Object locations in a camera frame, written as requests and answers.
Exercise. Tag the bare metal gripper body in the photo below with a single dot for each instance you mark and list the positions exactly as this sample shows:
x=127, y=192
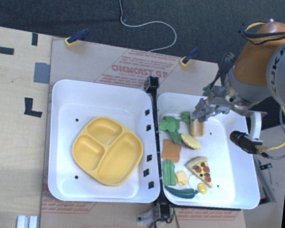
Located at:
x=220, y=99

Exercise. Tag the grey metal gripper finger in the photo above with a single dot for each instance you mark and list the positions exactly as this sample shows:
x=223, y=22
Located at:
x=197, y=110
x=207, y=112

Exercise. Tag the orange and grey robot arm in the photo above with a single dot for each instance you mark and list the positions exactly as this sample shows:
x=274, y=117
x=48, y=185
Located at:
x=251, y=65

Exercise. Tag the small green leafy vegetable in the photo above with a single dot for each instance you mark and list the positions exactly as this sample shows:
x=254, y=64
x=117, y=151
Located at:
x=185, y=116

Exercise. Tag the green broccoli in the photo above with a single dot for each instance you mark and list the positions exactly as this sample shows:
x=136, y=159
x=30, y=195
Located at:
x=170, y=126

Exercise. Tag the orange toast slice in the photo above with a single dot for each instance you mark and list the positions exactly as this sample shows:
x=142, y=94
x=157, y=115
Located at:
x=171, y=150

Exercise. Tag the thin black rod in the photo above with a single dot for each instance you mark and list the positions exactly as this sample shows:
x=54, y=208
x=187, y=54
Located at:
x=157, y=141

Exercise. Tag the white plastic tray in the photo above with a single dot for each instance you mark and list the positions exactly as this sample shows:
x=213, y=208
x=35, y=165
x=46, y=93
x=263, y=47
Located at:
x=69, y=96
x=235, y=158

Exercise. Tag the pizza slice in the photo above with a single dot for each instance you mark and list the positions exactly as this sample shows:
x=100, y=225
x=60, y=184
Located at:
x=201, y=168

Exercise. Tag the green asparagus bundle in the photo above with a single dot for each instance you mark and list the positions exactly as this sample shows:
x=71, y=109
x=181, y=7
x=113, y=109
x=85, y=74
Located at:
x=169, y=173

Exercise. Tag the pale yellow cheese piece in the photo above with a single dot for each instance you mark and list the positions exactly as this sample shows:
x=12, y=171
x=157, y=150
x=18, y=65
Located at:
x=181, y=178

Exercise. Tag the yellow lemon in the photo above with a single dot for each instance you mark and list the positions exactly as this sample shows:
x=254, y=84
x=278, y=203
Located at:
x=202, y=188

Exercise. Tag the dark green pepper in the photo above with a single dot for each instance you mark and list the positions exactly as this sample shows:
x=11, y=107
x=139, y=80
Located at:
x=181, y=192

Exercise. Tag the yellow divided plate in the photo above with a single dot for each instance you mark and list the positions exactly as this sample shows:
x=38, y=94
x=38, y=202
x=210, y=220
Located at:
x=116, y=156

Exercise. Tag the brown cardboard board red print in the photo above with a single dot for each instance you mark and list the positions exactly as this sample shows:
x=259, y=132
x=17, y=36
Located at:
x=87, y=62

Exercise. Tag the black cylinder on white bracket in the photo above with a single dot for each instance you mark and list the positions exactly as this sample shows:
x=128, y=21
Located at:
x=243, y=142

